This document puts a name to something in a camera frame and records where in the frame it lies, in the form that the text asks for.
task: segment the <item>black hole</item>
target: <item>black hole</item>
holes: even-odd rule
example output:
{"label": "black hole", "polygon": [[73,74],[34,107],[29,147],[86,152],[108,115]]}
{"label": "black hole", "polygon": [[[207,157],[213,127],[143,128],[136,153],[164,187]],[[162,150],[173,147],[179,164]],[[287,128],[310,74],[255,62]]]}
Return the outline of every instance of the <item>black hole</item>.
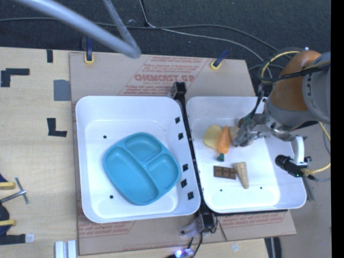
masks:
{"label": "black hole", "polygon": [[189,192],[188,193],[188,199],[191,200],[194,198],[194,193],[193,192]]}
{"label": "black hole", "polygon": [[187,184],[187,179],[181,181],[182,188],[185,187]]}

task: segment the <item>white tray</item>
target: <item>white tray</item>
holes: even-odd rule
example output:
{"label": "white tray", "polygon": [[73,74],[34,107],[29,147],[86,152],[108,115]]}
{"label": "white tray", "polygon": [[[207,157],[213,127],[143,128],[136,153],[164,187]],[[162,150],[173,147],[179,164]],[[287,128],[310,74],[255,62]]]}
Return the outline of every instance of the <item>white tray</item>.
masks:
{"label": "white tray", "polygon": [[[218,213],[295,209],[306,201],[301,178],[295,178],[275,165],[275,157],[293,157],[289,142],[275,137],[255,140],[247,147],[231,146],[224,162],[218,153],[203,143],[203,135],[211,125],[228,127],[254,108],[256,97],[194,97],[187,102],[187,113],[195,149],[200,183],[206,204]],[[262,112],[262,103],[257,113]],[[239,178],[229,180],[213,176],[213,166],[233,167],[245,161],[249,188]]]}
{"label": "white tray", "polygon": [[[76,105],[76,121],[82,208],[91,221],[110,223],[184,216],[199,208],[200,195],[188,138],[180,106],[173,99],[88,96]],[[140,206],[121,196],[103,168],[105,152],[138,132],[159,139],[181,167],[181,178],[168,193],[149,205]]]}

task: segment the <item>metal rod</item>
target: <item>metal rod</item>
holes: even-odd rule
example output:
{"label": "metal rod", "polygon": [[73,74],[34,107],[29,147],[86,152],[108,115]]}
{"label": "metal rod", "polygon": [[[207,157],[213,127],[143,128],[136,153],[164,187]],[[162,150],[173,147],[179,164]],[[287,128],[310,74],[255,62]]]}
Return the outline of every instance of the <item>metal rod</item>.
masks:
{"label": "metal rod", "polygon": [[6,198],[1,199],[0,200],[0,204],[2,204],[4,202],[7,202],[8,200],[14,199],[14,198],[16,198],[16,197],[18,197],[20,195],[24,195],[25,196],[25,194],[26,194],[26,190],[22,190],[22,191],[20,191],[18,193],[15,193],[15,194],[11,195],[11,196],[8,196]]}
{"label": "metal rod", "polygon": [[[22,185],[20,184],[18,177],[15,177],[15,179],[16,179],[16,182],[17,182],[17,184],[18,184],[20,190],[23,191],[24,189],[23,189]],[[24,194],[23,197],[24,197],[24,199],[25,199],[26,204],[29,204],[30,202],[28,201],[26,194]]]}

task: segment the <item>black cable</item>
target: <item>black cable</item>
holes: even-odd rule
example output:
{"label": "black cable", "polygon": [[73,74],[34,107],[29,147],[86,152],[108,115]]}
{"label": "black cable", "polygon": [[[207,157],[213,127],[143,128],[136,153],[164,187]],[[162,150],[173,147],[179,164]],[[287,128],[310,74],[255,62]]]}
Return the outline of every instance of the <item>black cable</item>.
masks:
{"label": "black cable", "polygon": [[[255,65],[255,66],[250,67],[250,68],[248,69],[248,71],[252,71],[253,69],[260,68],[260,67],[261,67],[261,64]],[[269,67],[274,67],[274,68],[278,68],[278,69],[284,69],[283,66],[275,65],[275,64],[270,64]]]}
{"label": "black cable", "polygon": [[271,64],[271,62],[273,60],[275,60],[276,57],[278,57],[279,55],[284,54],[284,53],[288,53],[288,52],[292,53],[292,52],[302,52],[302,51],[304,51],[304,50],[301,48],[294,48],[294,47],[275,50],[261,64],[261,66],[257,72],[258,78],[261,79],[264,76],[264,73],[262,74],[263,69],[266,68],[267,66],[269,66]]}
{"label": "black cable", "polygon": [[218,225],[219,225],[219,219],[216,217],[215,227],[214,227],[213,230],[210,230],[210,232],[211,232],[211,233],[215,233],[216,230],[217,230]]}
{"label": "black cable", "polygon": [[199,240],[198,246],[197,246],[195,252],[193,253],[193,256],[192,256],[192,257],[195,257],[195,255],[196,255],[196,253],[198,252],[199,247],[200,247],[200,245],[202,244],[202,242],[203,242],[203,233],[201,232],[201,233],[200,233],[200,240]]}
{"label": "black cable", "polygon": [[260,91],[258,92],[258,98],[257,98],[256,105],[254,106],[253,110],[252,110],[251,113],[249,114],[250,118],[253,118],[254,115],[256,114],[257,108],[258,108],[258,106],[259,106],[259,104],[260,104],[260,101],[262,100],[263,96],[264,96],[264,91],[263,91],[263,90],[260,90]]}
{"label": "black cable", "polygon": [[287,75],[284,75],[284,76],[281,76],[281,77],[271,77],[271,78],[259,77],[259,80],[262,81],[262,82],[265,81],[265,82],[275,83],[275,82],[278,82],[278,81],[281,81],[281,80],[287,80],[287,79],[290,79],[290,78],[295,78],[295,77],[299,77],[299,76],[305,76],[305,75],[308,75],[308,74],[312,74],[314,72],[323,70],[323,68],[327,68],[329,65],[330,65],[330,63],[324,64],[321,67],[310,67],[310,68],[306,68],[306,69],[303,69],[301,71],[297,71],[295,73],[287,74]]}
{"label": "black cable", "polygon": [[[20,22],[20,21],[37,21],[37,20],[44,20],[44,21],[58,21],[55,18],[51,18],[51,17],[14,17],[14,18],[3,18],[0,19],[0,22]],[[100,26],[107,26],[107,27],[116,27],[113,24],[109,24],[109,23],[102,23],[102,22],[94,22],[97,25]],[[162,27],[155,27],[152,26],[147,19],[145,18],[145,24],[148,24],[149,27],[135,27],[135,26],[126,26],[129,29],[132,30],[162,30],[162,29],[174,29],[174,28],[194,28],[194,27],[213,27],[213,28],[224,28],[226,30],[231,30],[234,32],[238,32],[241,33],[243,35],[246,35],[264,45],[266,45],[267,47],[277,51],[278,49],[270,44],[268,44],[267,42],[255,37],[254,35],[251,35],[247,32],[244,32],[242,30],[239,30],[237,28],[233,28],[233,27],[229,27],[229,26],[225,26],[225,25],[217,25],[217,24],[191,24],[191,25],[179,25],[179,26],[162,26]]]}
{"label": "black cable", "polygon": [[190,247],[191,247],[191,245],[192,245],[192,242],[193,242],[194,238],[195,238],[195,237],[192,237],[192,238],[191,238],[191,241],[189,242],[189,244],[188,244],[188,247],[187,247],[187,248],[190,248]]}
{"label": "black cable", "polygon": [[312,181],[316,181],[316,182],[329,182],[331,180],[331,178],[316,178],[312,175],[308,175],[307,178],[309,178]]}

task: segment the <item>wooden table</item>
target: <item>wooden table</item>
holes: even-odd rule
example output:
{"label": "wooden table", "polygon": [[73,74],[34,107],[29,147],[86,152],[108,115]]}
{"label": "wooden table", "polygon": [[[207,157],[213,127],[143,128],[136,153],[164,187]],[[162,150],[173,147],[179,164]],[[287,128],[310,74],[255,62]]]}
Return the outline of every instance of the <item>wooden table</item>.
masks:
{"label": "wooden table", "polygon": [[[12,75],[0,88],[0,173],[18,177],[30,204],[17,197],[4,206],[17,226],[8,235],[34,234],[34,242],[0,246],[1,257],[53,257],[56,241],[77,240],[73,130],[70,101],[55,101],[53,82],[69,81],[69,51],[0,48],[0,70],[29,68],[30,75]],[[48,136],[47,118],[66,137]],[[18,192],[1,190],[0,199]],[[121,252],[86,257],[165,257],[175,248]],[[196,257],[267,258],[263,239],[201,245]]]}

